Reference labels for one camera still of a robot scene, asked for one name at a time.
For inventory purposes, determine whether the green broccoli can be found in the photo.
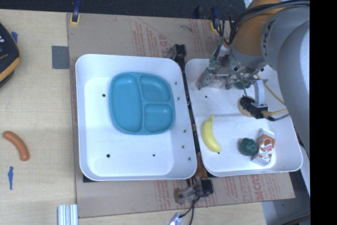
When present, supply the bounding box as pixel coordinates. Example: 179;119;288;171
237;137;259;156

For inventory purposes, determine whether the white plastic tray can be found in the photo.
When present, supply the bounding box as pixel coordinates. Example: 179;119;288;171
75;53;198;182
184;58;304;178

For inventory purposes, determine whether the brown cardboard board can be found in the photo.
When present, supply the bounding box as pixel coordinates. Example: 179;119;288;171
66;12;296;219

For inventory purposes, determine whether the orange sausage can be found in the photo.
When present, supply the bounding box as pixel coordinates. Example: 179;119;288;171
3;130;30;162

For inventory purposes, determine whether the yellow banana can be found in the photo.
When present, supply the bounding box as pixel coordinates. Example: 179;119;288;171
201;114;222;154

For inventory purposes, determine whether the blue divided plate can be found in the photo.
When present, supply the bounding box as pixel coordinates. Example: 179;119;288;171
108;72;176;136

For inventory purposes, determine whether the black block with thin wires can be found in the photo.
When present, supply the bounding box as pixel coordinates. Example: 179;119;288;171
168;44;187;62
174;178;214;204

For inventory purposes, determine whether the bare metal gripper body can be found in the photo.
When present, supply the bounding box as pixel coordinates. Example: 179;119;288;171
210;55;267;85

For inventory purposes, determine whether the black cylinder on white bracket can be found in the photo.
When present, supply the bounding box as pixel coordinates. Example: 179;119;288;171
239;79;270;120

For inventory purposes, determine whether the white and orange carton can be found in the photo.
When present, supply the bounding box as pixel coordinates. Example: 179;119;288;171
251;128;276;167

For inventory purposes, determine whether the thin black and white rod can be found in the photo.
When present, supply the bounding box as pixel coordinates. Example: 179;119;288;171
175;54;204;180

